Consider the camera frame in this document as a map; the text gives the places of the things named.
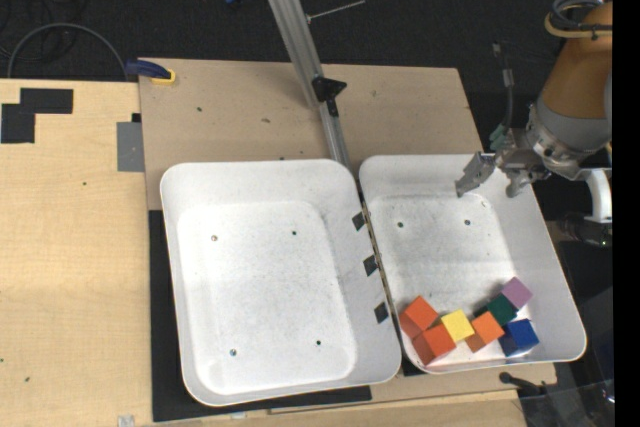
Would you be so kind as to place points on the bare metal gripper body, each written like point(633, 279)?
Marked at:
point(525, 157)

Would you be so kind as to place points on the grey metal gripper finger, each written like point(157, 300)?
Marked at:
point(519, 181)
point(475, 172)

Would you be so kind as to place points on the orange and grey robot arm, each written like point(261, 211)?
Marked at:
point(575, 85)

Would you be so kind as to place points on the white plastic tray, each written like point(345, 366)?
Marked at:
point(445, 255)
point(265, 285)

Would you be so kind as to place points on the purple cube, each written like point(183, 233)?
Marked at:
point(517, 292)

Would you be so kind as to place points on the green cube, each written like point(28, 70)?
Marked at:
point(501, 310)

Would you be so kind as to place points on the orange cube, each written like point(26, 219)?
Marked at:
point(421, 312)
point(440, 340)
point(486, 329)

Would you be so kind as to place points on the yellow cube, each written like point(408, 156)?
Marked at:
point(457, 325)

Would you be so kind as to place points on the blue cube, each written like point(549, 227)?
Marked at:
point(522, 335)

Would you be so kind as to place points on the brown flat board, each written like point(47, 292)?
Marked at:
point(240, 115)

